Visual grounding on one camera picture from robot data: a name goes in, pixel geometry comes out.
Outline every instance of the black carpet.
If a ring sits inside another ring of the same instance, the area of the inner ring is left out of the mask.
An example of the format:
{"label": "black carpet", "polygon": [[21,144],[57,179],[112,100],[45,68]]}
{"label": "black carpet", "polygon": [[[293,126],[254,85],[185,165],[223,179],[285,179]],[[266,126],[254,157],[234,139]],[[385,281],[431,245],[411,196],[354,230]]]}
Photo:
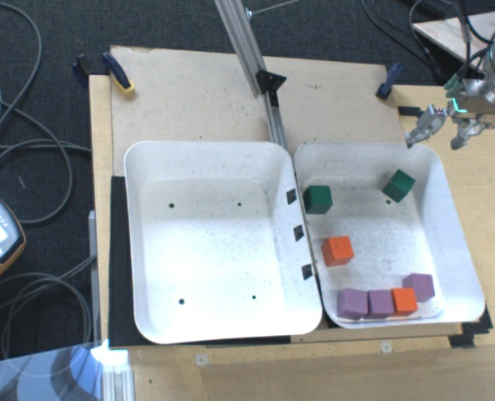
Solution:
{"label": "black carpet", "polygon": [[[258,10],[287,0],[244,0]],[[86,53],[92,72],[102,74],[100,55],[112,44],[233,53],[213,0],[0,0],[26,12],[43,37],[43,60],[31,89],[18,107],[46,124],[61,140],[90,147],[88,94],[75,80],[72,63]],[[495,10],[495,0],[464,0],[469,14]],[[454,10],[430,2],[446,16]],[[407,29],[409,6],[376,0],[391,36],[422,56]],[[416,13],[416,20],[428,20]],[[380,32],[365,15],[361,0],[300,0],[253,19],[260,49],[266,56],[311,58],[403,66],[399,84],[434,85],[432,71],[420,59]],[[431,46],[447,75],[460,63]],[[16,13],[0,8],[0,86],[12,101],[32,69],[37,45],[33,30]],[[3,126],[0,144],[44,138],[14,115]],[[0,278],[24,272],[61,275],[88,256],[88,213],[93,209],[91,160],[71,153],[74,190],[63,211],[46,224],[26,226],[28,246]],[[56,209],[68,182],[56,151],[27,151],[0,166],[0,197],[20,219],[33,219]],[[85,272],[72,280],[88,299]],[[14,298],[24,282],[0,288],[0,304]],[[8,309],[0,311],[0,337]],[[11,355],[18,356],[82,342],[77,302],[62,288],[30,302],[14,318]]]}

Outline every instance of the cube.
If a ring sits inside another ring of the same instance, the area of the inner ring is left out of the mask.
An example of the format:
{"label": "cube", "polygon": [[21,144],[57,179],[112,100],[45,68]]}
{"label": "cube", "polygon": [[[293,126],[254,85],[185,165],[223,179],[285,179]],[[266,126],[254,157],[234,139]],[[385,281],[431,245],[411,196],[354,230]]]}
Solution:
{"label": "cube", "polygon": [[405,288],[414,288],[416,300],[426,302],[435,296],[432,276],[427,273],[411,273],[403,279]]}
{"label": "cube", "polygon": [[306,214],[326,214],[332,206],[331,189],[327,185],[311,185],[303,194]]}
{"label": "cube", "polygon": [[391,297],[394,301],[394,317],[406,317],[417,310],[414,288],[392,288]]}
{"label": "cube", "polygon": [[405,174],[402,170],[397,170],[392,176],[382,193],[393,199],[395,202],[401,201],[414,185],[414,179]]}
{"label": "cube", "polygon": [[396,311],[390,290],[371,290],[367,293],[369,313],[367,317],[385,319]]}
{"label": "cube", "polygon": [[327,266],[347,264],[355,256],[349,236],[330,237],[321,245],[321,252]]}
{"label": "cube", "polygon": [[337,302],[338,316],[348,319],[360,319],[367,315],[367,292],[346,288],[339,292]]}

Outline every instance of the purple cube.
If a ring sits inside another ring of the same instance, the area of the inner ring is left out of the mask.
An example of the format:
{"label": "purple cube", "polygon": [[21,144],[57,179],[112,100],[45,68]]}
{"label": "purple cube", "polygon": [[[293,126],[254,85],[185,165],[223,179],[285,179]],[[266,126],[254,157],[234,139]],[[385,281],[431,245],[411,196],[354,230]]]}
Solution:
{"label": "purple cube", "polygon": [[338,316],[360,319],[367,315],[367,292],[346,288],[338,294]]}
{"label": "purple cube", "polygon": [[390,290],[371,290],[367,293],[367,301],[370,308],[367,317],[384,319],[395,312]]}
{"label": "purple cube", "polygon": [[429,274],[411,273],[403,279],[402,284],[404,288],[414,288],[416,300],[419,302],[426,302],[434,297],[434,284],[432,283],[432,276]]}

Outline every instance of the orange cube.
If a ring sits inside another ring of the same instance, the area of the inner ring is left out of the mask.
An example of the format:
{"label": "orange cube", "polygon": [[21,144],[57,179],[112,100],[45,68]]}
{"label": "orange cube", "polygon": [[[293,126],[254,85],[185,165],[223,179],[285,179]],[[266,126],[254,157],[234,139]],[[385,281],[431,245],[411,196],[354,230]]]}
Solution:
{"label": "orange cube", "polygon": [[355,256],[349,236],[330,237],[321,246],[327,266],[340,266]]}
{"label": "orange cube", "polygon": [[414,288],[392,288],[395,312],[393,317],[406,317],[417,310]]}

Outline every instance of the white tray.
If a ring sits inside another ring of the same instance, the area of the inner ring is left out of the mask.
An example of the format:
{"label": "white tray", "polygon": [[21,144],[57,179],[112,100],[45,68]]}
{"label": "white tray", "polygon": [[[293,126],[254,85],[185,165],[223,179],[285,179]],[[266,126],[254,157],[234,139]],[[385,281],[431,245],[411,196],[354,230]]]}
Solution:
{"label": "white tray", "polygon": [[124,169],[144,337],[186,343],[316,328],[321,300],[316,279],[303,275],[312,256],[299,195],[288,203],[296,182],[284,149],[144,141]]}
{"label": "white tray", "polygon": [[[399,203],[381,189],[396,170],[415,184]],[[295,153],[301,190],[328,185],[333,206],[325,215],[306,215],[321,294],[328,316],[348,328],[426,322],[469,322],[485,301],[449,190],[442,162],[424,145],[310,143]],[[321,244],[349,236],[355,257],[327,267]],[[412,272],[433,277],[436,296],[418,303],[408,317],[352,321],[338,316],[344,288],[390,289]]]}

